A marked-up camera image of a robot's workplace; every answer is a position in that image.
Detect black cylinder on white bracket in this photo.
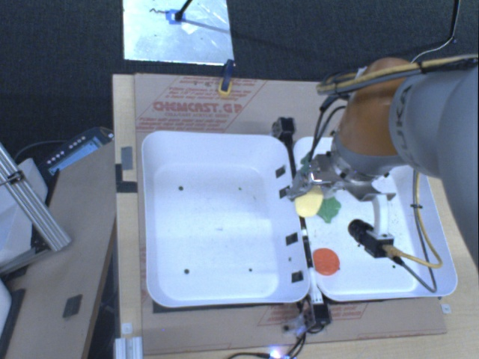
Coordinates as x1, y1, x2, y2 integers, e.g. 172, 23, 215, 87
347, 191, 397, 260

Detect green toy lettuce leaf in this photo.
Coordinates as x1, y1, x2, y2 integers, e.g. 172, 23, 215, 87
317, 196, 343, 225

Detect black block with thin wires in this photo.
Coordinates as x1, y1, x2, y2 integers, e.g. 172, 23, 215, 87
298, 300, 333, 333
272, 116, 297, 140

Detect white plastic tray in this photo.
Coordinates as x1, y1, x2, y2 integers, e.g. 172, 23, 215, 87
293, 136, 459, 303
141, 129, 312, 309

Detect thin black and white rod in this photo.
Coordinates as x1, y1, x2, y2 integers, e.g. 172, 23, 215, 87
284, 136, 323, 307

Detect yellow round toy slice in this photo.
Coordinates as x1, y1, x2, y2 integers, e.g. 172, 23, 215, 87
294, 185, 324, 218

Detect brown cardboard board, red print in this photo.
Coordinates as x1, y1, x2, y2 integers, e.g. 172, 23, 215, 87
132, 73, 448, 355

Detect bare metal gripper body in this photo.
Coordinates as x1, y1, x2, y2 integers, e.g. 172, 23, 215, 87
303, 152, 379, 198

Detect orange round toy slice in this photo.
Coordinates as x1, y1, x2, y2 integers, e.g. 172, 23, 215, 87
311, 248, 341, 277

